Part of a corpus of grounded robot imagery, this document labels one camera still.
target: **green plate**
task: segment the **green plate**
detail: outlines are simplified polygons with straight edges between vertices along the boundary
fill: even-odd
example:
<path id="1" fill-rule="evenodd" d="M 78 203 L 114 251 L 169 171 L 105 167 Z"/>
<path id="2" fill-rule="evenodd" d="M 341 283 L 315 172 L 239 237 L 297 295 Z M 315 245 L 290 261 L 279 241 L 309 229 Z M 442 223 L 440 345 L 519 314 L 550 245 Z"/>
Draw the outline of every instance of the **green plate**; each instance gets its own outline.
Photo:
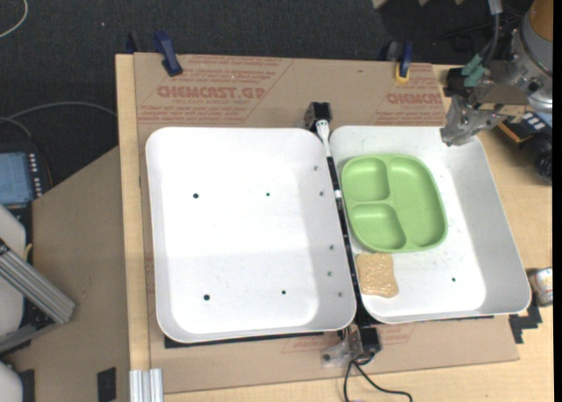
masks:
<path id="1" fill-rule="evenodd" d="M 403 154 L 361 155 L 342 169 L 342 194 L 356 239 L 372 251 L 431 249 L 447 235 L 436 182 L 419 159 Z"/>

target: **white object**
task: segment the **white object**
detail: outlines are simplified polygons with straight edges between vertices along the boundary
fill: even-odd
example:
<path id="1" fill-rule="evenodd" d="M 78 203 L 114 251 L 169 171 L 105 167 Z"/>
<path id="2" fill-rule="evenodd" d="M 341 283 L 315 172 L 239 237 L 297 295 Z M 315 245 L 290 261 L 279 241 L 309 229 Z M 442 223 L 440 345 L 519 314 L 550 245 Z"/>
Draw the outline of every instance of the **white object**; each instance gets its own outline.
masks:
<path id="1" fill-rule="evenodd" d="M 324 154 L 326 154 L 327 157 L 331 157 L 332 151 L 330 151 L 330 142 L 329 142 L 330 126 L 325 119 L 320 119 L 319 121 L 316 121 L 316 132 L 318 133 L 318 136 L 322 140 L 322 145 L 324 145 Z"/>
<path id="2" fill-rule="evenodd" d="M 0 238 L 25 260 L 25 228 L 0 204 Z M 0 277 L 0 338 L 18 330 L 24 315 L 24 296 Z"/>
<path id="3" fill-rule="evenodd" d="M 130 402 L 164 402 L 162 370 L 129 371 Z"/>
<path id="4" fill-rule="evenodd" d="M 448 220 L 439 246 L 393 254 L 399 292 L 362 294 L 369 314 L 385 323 L 515 313 L 530 286 L 478 139 L 447 147 L 438 127 L 345 126 L 330 146 L 338 172 L 363 154 L 410 154 L 427 165 Z M 364 252 L 351 235 L 354 254 Z"/>
<path id="5" fill-rule="evenodd" d="M 165 127 L 146 147 L 156 314 L 176 341 L 325 332 L 356 300 L 322 143 Z"/>
<path id="6" fill-rule="evenodd" d="M 24 388 L 21 378 L 0 362 L 0 402 L 22 402 Z"/>

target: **metal frame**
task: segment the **metal frame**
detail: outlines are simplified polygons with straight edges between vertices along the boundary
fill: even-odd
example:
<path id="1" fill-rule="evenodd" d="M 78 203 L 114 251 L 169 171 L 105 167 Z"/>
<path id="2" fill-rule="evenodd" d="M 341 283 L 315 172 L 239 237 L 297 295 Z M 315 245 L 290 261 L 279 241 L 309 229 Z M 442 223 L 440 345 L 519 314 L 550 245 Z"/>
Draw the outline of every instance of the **metal frame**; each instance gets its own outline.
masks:
<path id="1" fill-rule="evenodd" d="M 70 321 L 76 304 L 43 277 L 32 265 L 13 252 L 0 238 L 0 277 L 11 284 L 54 324 L 43 328 L 26 325 L 0 338 L 0 353 Z"/>
<path id="2" fill-rule="evenodd" d="M 131 402 L 164 402 L 162 370 L 129 371 L 129 390 Z"/>

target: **blue clamp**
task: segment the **blue clamp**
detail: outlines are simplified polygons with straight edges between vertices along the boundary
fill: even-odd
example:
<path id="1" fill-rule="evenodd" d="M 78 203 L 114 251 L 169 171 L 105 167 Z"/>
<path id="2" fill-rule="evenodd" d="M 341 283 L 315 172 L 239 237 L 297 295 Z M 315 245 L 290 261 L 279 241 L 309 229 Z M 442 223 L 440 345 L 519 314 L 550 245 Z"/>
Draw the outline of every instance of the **blue clamp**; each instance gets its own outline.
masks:
<path id="1" fill-rule="evenodd" d="M 162 65 L 168 72 L 168 75 L 170 77 L 174 75 L 181 75 L 184 72 L 184 69 L 177 61 L 171 37 L 165 31 L 156 31 L 153 40 L 156 52 L 164 54 Z"/>
<path id="2" fill-rule="evenodd" d="M 412 55 L 414 53 L 414 45 L 411 41 L 405 41 L 402 47 L 402 56 L 400 58 L 399 66 L 399 76 L 402 78 L 407 77 L 407 72 L 410 69 L 410 63 L 412 62 Z"/>

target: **hole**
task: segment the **hole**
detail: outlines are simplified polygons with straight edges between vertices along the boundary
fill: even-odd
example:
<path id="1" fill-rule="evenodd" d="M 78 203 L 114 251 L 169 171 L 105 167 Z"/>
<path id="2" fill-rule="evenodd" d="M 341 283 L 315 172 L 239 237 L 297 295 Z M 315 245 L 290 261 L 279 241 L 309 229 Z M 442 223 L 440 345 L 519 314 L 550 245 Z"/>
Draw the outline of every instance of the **hole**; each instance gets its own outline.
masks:
<path id="1" fill-rule="evenodd" d="M 529 84 L 529 86 L 527 87 L 527 89 L 529 90 L 530 93 L 535 93 L 535 91 L 537 91 L 539 89 L 540 85 L 538 85 L 538 83 L 532 82 Z"/>

